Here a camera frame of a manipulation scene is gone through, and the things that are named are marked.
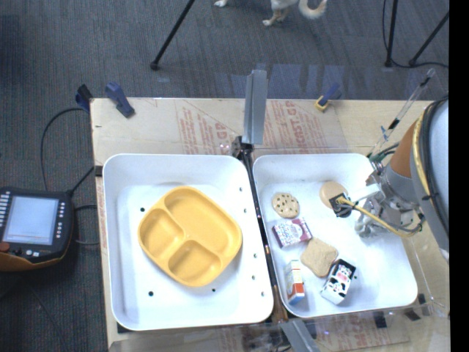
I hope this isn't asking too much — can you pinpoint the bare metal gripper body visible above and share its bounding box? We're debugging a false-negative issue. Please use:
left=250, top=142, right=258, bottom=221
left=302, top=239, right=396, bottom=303
left=365, top=166, right=423, bottom=235

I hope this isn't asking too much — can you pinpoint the white plastic tray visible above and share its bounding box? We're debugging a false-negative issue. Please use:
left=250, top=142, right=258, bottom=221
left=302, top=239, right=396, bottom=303
left=251, top=153, right=420, bottom=320
left=102, top=153, right=276, bottom=332

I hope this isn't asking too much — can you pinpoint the tan round biscuit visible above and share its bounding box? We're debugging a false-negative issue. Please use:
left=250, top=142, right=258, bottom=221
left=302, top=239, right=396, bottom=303
left=318, top=180, right=350, bottom=210

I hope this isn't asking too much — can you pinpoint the tan bread slice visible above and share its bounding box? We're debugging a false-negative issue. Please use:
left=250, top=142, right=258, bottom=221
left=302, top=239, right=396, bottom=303
left=300, top=236, right=339, bottom=279

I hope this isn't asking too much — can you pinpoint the cow print carton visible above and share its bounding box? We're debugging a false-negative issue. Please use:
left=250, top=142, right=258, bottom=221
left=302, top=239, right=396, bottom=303
left=320, top=257, right=358, bottom=306

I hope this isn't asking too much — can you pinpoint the pink and white carton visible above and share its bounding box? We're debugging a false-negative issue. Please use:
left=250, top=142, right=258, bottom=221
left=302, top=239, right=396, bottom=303
left=271, top=216, right=314, bottom=249

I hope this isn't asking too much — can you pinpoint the chocolate chip biscuit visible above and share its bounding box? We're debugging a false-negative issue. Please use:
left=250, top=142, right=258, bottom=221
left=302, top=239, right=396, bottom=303
left=271, top=191, right=301, bottom=220

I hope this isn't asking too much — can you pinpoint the orange and white carton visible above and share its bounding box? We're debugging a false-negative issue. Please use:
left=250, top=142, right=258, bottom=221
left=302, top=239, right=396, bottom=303
left=284, top=259, right=306, bottom=306

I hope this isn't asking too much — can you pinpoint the yellow divided plate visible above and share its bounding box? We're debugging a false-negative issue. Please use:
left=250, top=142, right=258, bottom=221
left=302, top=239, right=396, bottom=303
left=137, top=185, right=244, bottom=289

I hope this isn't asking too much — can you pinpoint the black tripod stand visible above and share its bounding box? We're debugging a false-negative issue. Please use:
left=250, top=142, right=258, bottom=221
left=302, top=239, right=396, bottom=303
left=382, top=0, right=450, bottom=69
left=149, top=0, right=207, bottom=71

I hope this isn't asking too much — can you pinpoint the brown cardboard board red print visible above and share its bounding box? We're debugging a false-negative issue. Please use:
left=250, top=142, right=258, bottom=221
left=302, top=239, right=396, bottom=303
left=89, top=97, right=450, bottom=352

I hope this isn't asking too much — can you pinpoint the black cylinder on white bracket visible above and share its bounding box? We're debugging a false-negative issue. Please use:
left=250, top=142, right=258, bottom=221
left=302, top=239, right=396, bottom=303
left=328, top=184, right=380, bottom=219

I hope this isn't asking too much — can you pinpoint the black block with thin wires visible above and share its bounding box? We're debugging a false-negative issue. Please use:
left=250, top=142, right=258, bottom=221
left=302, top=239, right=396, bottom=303
left=231, top=136, right=254, bottom=159

